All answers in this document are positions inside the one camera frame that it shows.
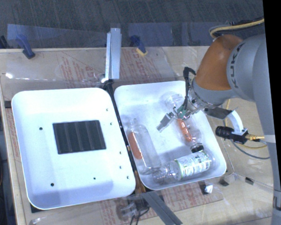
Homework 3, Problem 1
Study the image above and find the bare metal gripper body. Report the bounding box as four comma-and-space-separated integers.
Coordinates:
171, 94, 207, 121

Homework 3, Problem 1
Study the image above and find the clear bottle orange label black cap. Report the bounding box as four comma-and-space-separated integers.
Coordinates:
159, 89, 206, 157

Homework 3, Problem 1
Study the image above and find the white plastic tray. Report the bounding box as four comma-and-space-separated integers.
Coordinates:
112, 76, 229, 194
9, 80, 139, 213

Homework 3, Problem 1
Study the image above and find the clear bottle green white label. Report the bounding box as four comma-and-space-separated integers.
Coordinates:
150, 149, 218, 186

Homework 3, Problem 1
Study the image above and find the brown cardboard board red print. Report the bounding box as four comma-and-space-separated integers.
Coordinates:
0, 37, 227, 225

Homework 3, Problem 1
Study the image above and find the black ribbed rectangular panel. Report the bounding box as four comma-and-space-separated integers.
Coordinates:
52, 118, 107, 155

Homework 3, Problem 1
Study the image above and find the black cylinder on white bracket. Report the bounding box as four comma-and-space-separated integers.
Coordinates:
213, 108, 250, 148

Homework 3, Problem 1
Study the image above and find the black block with thin wires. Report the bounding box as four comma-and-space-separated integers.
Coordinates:
134, 197, 150, 211

